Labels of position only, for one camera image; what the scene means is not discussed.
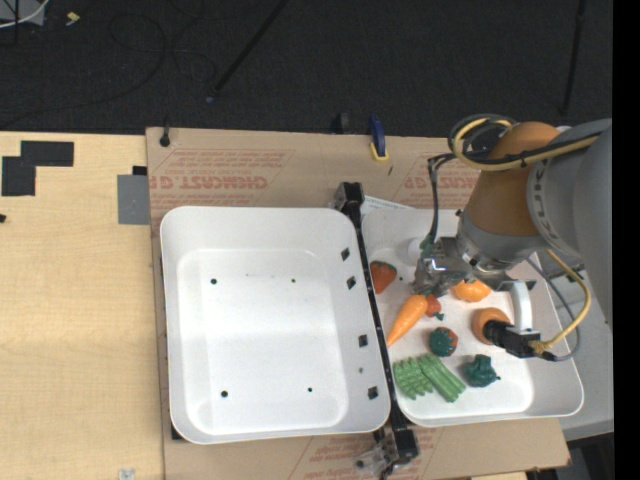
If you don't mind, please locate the thin black rod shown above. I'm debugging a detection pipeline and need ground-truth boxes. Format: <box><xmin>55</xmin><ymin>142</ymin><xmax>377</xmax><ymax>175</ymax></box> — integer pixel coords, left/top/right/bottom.
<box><xmin>348</xmin><ymin>202</ymin><xmax>410</xmax><ymax>437</ymax></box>

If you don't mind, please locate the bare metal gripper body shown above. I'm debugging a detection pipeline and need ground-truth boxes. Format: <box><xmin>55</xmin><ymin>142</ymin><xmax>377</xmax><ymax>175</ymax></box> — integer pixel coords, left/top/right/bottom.
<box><xmin>421</xmin><ymin>236</ymin><xmax>512</xmax><ymax>290</ymax></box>

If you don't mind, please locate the orange toy carrot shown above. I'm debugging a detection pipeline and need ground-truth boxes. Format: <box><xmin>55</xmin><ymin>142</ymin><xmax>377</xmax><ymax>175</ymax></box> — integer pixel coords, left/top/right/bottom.
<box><xmin>385</xmin><ymin>292</ymin><xmax>430</xmax><ymax>348</ymax></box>

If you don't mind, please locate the green toy asparagus bundle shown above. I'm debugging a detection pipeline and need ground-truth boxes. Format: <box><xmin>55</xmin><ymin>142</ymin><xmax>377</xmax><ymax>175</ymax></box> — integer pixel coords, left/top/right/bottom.
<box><xmin>417</xmin><ymin>352</ymin><xmax>467</xmax><ymax>403</ymax></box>

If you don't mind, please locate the black cylinder on white bracket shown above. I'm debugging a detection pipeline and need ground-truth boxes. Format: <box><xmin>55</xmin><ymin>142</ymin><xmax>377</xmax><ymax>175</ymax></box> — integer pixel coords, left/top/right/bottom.
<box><xmin>482</xmin><ymin>278</ymin><xmax>542</xmax><ymax>360</ymax></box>

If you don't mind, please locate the orange toy pumpkin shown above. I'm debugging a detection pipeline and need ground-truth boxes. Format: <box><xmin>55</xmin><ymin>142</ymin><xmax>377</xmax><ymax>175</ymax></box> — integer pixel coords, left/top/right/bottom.
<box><xmin>452</xmin><ymin>277</ymin><xmax>493</xmax><ymax>303</ymax></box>

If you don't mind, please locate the orange round toy fruit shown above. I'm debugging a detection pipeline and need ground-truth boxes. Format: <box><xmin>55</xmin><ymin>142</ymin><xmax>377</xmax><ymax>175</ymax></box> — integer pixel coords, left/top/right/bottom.
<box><xmin>470</xmin><ymin>307</ymin><xmax>511</xmax><ymax>345</ymax></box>

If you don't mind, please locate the red toy strawberry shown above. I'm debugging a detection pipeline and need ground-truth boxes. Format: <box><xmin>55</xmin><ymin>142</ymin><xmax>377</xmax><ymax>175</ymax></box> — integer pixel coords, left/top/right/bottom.
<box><xmin>369</xmin><ymin>260</ymin><xmax>399</xmax><ymax>295</ymax></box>

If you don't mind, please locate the white plastic bottle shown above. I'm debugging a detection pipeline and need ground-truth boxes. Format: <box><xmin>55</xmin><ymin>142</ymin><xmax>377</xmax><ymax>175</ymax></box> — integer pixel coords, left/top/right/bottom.
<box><xmin>405</xmin><ymin>237</ymin><xmax>430</xmax><ymax>265</ymax></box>

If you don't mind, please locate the red strawberry with green top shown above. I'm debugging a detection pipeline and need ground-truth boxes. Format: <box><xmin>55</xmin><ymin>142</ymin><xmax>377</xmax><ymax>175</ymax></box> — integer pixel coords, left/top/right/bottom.
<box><xmin>428</xmin><ymin>326</ymin><xmax>460</xmax><ymax>358</ymax></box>

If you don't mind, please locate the brown cardboard board red print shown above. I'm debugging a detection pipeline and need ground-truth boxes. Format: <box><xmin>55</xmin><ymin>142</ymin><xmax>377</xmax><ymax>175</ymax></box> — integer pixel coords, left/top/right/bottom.
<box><xmin>144</xmin><ymin>126</ymin><xmax>572</xmax><ymax>480</ymax></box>

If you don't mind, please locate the green toy bean bundle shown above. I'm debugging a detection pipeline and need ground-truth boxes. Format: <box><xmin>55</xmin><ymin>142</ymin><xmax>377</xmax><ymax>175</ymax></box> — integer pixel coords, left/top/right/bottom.
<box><xmin>392</xmin><ymin>357</ymin><xmax>435</xmax><ymax>401</ymax></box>

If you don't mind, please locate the dark green toy broccoli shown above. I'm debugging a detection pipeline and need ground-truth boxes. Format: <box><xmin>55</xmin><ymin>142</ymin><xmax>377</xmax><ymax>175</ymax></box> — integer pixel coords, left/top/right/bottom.
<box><xmin>462</xmin><ymin>354</ymin><xmax>502</xmax><ymax>388</ymax></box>

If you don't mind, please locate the white plastic tray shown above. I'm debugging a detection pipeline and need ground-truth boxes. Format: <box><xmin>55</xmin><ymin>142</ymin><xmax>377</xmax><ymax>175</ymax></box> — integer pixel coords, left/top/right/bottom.
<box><xmin>362</xmin><ymin>195</ymin><xmax>585</xmax><ymax>428</ymax></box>
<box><xmin>159</xmin><ymin>205</ymin><xmax>392</xmax><ymax>445</ymax></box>

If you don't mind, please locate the black block with thin wires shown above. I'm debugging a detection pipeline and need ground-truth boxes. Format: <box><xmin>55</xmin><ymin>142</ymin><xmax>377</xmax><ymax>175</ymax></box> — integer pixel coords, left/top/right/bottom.
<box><xmin>388</xmin><ymin>426</ymin><xmax>420</xmax><ymax>465</ymax></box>

